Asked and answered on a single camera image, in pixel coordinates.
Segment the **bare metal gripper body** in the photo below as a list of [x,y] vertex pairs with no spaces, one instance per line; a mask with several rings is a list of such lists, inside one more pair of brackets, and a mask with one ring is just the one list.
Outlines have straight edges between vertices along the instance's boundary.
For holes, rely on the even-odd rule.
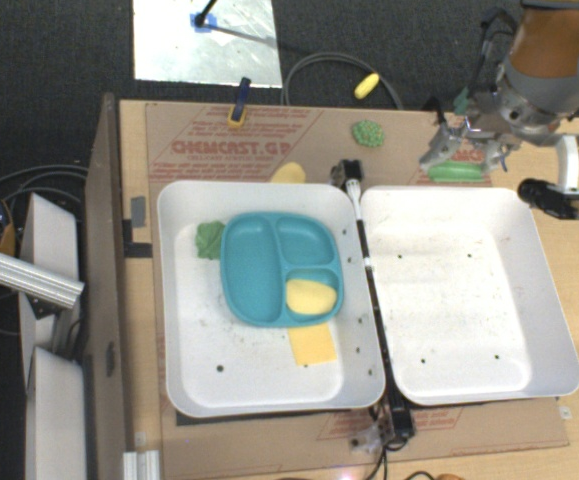
[[558,140],[557,130],[566,112],[547,112],[531,104],[514,90],[505,92],[461,92],[462,137],[483,154],[489,140],[507,147],[506,157],[520,148],[522,142],[543,147]]

